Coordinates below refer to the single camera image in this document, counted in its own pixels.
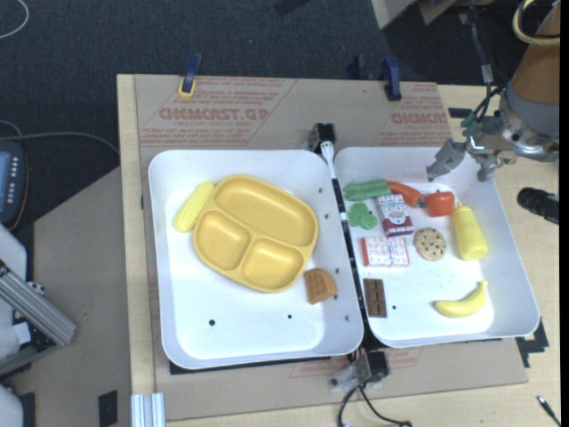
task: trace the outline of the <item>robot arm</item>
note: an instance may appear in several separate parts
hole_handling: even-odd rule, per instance
[[[436,161],[427,167],[429,181],[449,173],[470,154],[480,164],[477,178],[493,177],[498,167],[515,163],[517,157],[549,162],[559,156],[559,87],[561,0],[552,5],[537,33],[528,36],[521,28],[524,0],[513,20],[518,38],[529,43],[516,73],[504,88],[490,90],[477,111],[462,122],[464,142],[449,140]],[[500,106],[492,117],[485,115],[490,99],[500,94]]]

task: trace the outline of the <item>dark floor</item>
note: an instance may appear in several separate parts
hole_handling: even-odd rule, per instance
[[[0,37],[0,121],[26,135],[82,132],[118,146],[116,75],[181,75],[193,52],[203,54],[202,75],[344,79],[361,55],[365,77],[374,79],[394,56],[404,81],[482,84],[469,29],[455,10],[427,27],[413,5],[381,31],[371,0],[22,1],[28,24]],[[497,82],[511,76],[525,50],[510,28],[520,1],[498,0],[479,14]],[[23,16],[16,0],[0,0],[0,36]],[[0,138],[13,135],[0,125]],[[110,147],[84,137],[23,145],[30,176],[20,226],[119,163]]]

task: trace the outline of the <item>green cucumber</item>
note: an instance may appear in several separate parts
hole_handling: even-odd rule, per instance
[[[390,195],[391,189],[385,179],[366,181],[362,183],[350,183],[344,187],[344,198],[348,201],[363,201],[373,197]]]

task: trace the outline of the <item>wooden table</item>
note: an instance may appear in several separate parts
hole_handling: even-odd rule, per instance
[[[322,81],[321,86],[324,93],[326,81]],[[447,108],[471,109],[482,100],[485,93],[484,87],[475,86],[441,85],[438,89]],[[134,76],[119,75],[117,92],[132,393],[149,395],[156,391],[156,378],[148,304],[144,220],[140,209],[141,179]],[[456,141],[461,140],[459,122],[449,118],[451,132]],[[497,170],[495,182],[538,303],[549,347],[543,353],[530,356],[530,368],[527,369],[528,383],[377,400],[375,405],[383,415],[401,420],[409,419],[415,427],[554,425],[536,400],[537,395],[542,395],[557,416],[559,418],[561,416],[559,227],[529,213],[516,203],[518,191],[526,186],[544,189],[547,192],[558,192],[558,165],[519,159],[514,165]],[[178,421],[168,425],[175,427],[324,426],[335,425],[337,410],[337,404],[332,404]],[[361,401],[350,403],[343,418],[345,422],[351,422],[358,427],[387,425]]]

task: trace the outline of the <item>yellow bottle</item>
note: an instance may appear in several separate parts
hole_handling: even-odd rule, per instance
[[[453,222],[461,258],[465,261],[484,258],[488,254],[488,245],[472,209],[458,202],[453,211]]]

